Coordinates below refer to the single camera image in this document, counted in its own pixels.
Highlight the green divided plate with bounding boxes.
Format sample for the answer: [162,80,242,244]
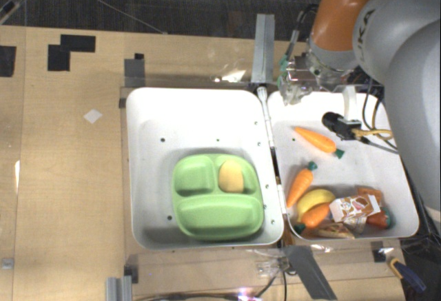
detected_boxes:
[171,153,266,242]

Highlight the pizza slice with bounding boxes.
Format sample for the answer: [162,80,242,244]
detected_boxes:
[311,222,356,240]

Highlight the silver packet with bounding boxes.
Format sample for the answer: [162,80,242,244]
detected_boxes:
[342,215,368,235]

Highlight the thin black and white rod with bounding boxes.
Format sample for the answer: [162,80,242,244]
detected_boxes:
[256,85,287,215]

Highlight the white printed carton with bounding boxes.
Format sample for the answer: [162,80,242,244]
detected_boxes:
[329,194,382,223]

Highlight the yellow banana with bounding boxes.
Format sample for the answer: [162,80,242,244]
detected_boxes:
[296,188,336,222]

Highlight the dark orange carrot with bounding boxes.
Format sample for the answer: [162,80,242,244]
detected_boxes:
[365,206,394,229]

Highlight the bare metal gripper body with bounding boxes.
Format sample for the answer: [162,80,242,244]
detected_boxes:
[284,52,347,91]

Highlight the yellow oval toy bread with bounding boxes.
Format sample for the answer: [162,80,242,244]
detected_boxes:
[218,159,245,194]

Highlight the black cylinder on white bracket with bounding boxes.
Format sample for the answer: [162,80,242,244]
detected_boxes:
[321,85,363,141]

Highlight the white plastic tray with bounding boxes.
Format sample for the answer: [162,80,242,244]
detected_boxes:
[125,87,285,251]
[267,89,421,242]

